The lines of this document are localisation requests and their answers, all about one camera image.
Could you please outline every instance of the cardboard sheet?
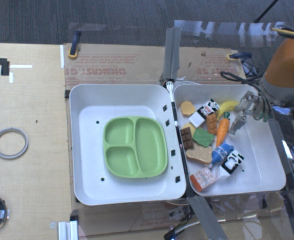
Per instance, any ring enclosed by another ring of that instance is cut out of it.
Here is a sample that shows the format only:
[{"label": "cardboard sheet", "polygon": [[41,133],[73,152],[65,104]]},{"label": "cardboard sheet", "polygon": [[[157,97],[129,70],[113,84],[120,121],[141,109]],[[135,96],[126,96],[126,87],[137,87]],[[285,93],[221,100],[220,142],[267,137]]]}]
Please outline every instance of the cardboard sheet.
[{"label": "cardboard sheet", "polygon": [[[80,43],[76,59],[68,58],[70,47],[71,43],[63,47],[67,91],[79,84],[156,84],[163,73],[164,47]],[[241,62],[226,58],[236,52],[229,48],[180,47],[177,80],[235,84],[220,72],[245,78]]]}]

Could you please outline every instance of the wooden table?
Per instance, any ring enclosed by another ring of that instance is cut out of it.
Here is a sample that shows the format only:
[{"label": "wooden table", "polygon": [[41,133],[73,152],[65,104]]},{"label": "wooden table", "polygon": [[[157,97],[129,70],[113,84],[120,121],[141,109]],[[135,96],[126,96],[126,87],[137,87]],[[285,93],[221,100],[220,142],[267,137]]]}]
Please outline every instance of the wooden table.
[{"label": "wooden table", "polygon": [[[9,219],[0,228],[0,240],[56,240],[58,222],[69,222],[72,212],[70,157],[65,94],[65,71],[61,66],[61,46],[0,43],[0,58],[10,65],[13,83],[1,75],[0,130],[17,127],[24,130],[29,146],[21,157],[0,158],[0,197],[9,209]],[[0,139],[3,153],[14,154],[24,145],[17,134]],[[284,213],[276,218],[285,225],[283,236],[294,239]],[[264,236],[279,236],[275,218],[260,220]],[[222,225],[231,239],[245,239],[246,221]],[[163,239],[168,228],[88,237],[101,240]],[[206,239],[200,226],[186,232],[185,239]]]}]

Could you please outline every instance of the black tape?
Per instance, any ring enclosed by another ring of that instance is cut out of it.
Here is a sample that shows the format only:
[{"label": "black tape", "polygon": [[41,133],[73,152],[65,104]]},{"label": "black tape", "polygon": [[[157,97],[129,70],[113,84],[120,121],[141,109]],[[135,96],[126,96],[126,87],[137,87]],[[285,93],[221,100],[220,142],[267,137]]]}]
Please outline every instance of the black tape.
[{"label": "black tape", "polygon": [[172,113],[173,113],[173,119],[175,121],[178,120],[178,117],[177,117],[177,111],[176,111],[176,105],[175,105],[175,102],[172,102],[171,103],[171,107],[172,107]]},{"label": "black tape", "polygon": [[65,99],[69,99],[70,93],[71,93],[71,90],[65,90]]},{"label": "black tape", "polygon": [[6,58],[0,58],[1,72],[2,76],[9,76],[9,65],[10,62]]}]

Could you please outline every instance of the metal bracket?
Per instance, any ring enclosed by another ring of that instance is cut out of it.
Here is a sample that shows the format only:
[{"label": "metal bracket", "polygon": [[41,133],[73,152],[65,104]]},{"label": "metal bracket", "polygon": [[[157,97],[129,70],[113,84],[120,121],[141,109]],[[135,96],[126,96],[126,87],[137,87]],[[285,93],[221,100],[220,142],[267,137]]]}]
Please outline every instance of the metal bracket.
[{"label": "metal bracket", "polygon": [[160,81],[175,80],[180,68],[179,47],[182,31],[180,27],[166,29],[165,58]]},{"label": "metal bracket", "polygon": [[58,240],[78,240],[78,218],[70,217],[70,222],[59,222],[57,227]]},{"label": "metal bracket", "polygon": [[228,240],[214,212],[203,196],[195,195],[188,198],[188,202],[209,239]]}]

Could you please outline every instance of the toy food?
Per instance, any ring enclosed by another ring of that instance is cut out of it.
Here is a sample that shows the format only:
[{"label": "toy food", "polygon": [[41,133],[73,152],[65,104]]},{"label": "toy food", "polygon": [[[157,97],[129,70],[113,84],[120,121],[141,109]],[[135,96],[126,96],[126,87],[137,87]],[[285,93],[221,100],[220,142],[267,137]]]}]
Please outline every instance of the toy food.
[{"label": "toy food", "polygon": [[206,117],[207,121],[207,131],[210,134],[216,135],[217,134],[217,119],[216,119],[216,114],[211,113],[207,115]]},{"label": "toy food", "polygon": [[184,150],[192,149],[194,147],[194,141],[190,127],[181,129],[180,135]]},{"label": "toy food", "polygon": [[234,146],[224,142],[223,144],[216,147],[211,153],[211,163],[208,165],[208,168],[212,168],[214,163],[223,161],[232,151]]},{"label": "toy food", "polygon": [[215,113],[219,109],[219,105],[213,100],[208,100],[198,110],[195,111],[188,119],[197,128],[205,122],[206,117],[212,113]]},{"label": "toy food", "polygon": [[189,148],[186,151],[186,157],[205,165],[209,165],[212,162],[212,152],[213,149],[211,146],[204,147],[195,143],[193,148]]},{"label": "toy food", "polygon": [[207,167],[190,175],[189,178],[198,192],[217,181],[215,175]]},{"label": "toy food", "polygon": [[190,116],[196,111],[194,105],[188,100],[181,103],[180,107],[182,114],[185,116]]},{"label": "toy food", "polygon": [[223,116],[225,112],[232,111],[239,104],[236,100],[227,100],[220,104],[219,109],[216,111],[217,121]]},{"label": "toy food", "polygon": [[229,125],[230,125],[229,116],[230,116],[230,113],[225,112],[223,114],[223,119],[221,119],[219,121],[218,129],[217,129],[217,136],[216,136],[216,147],[220,146],[223,143],[223,141],[228,133]]},{"label": "toy food", "polygon": [[191,122],[188,122],[186,124],[183,125],[182,129],[185,129],[189,127],[190,128],[190,131],[191,131],[191,136],[194,136],[194,133],[195,133],[195,130],[196,130],[196,127],[191,123]]},{"label": "toy food", "polygon": [[215,135],[210,134],[208,131],[204,130],[203,128],[196,128],[192,139],[197,142],[199,145],[204,146],[207,148],[210,144],[212,144]]}]

